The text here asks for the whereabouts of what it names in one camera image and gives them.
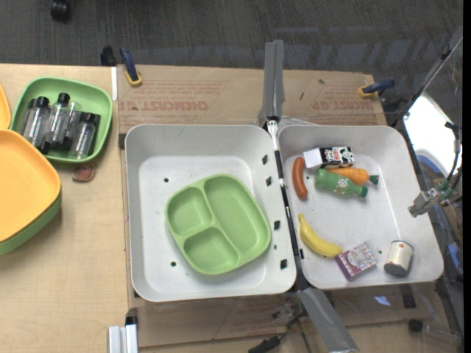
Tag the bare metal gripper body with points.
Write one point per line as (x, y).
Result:
(443, 196)

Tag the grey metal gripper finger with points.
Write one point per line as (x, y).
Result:
(421, 202)

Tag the white can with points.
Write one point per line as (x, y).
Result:
(398, 257)

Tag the white plastic tray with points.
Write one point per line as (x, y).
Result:
(353, 219)
(154, 212)

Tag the orange carrot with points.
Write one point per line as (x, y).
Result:
(355, 175)

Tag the green bottle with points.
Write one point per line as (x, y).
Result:
(336, 184)

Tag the purple and white packet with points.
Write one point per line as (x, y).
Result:
(357, 261)

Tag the black and white milk carton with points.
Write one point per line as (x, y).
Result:
(331, 156)

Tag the yellow banana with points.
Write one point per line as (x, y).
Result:
(316, 243)

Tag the red sausage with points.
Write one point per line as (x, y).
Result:
(300, 178)

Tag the thin black and white rod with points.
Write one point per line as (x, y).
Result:
(280, 167)

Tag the green divided plate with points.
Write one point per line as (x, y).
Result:
(228, 204)

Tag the brown cardboard board red print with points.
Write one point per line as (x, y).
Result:
(221, 98)

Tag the brown biscuit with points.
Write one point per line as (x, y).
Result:
(84, 172)

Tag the green square plate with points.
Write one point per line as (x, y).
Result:
(93, 98)

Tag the clear plastic bottle black cap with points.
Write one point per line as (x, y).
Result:
(74, 113)
(58, 118)
(83, 138)
(36, 121)

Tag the orange plate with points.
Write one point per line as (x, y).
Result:
(3, 109)
(25, 182)

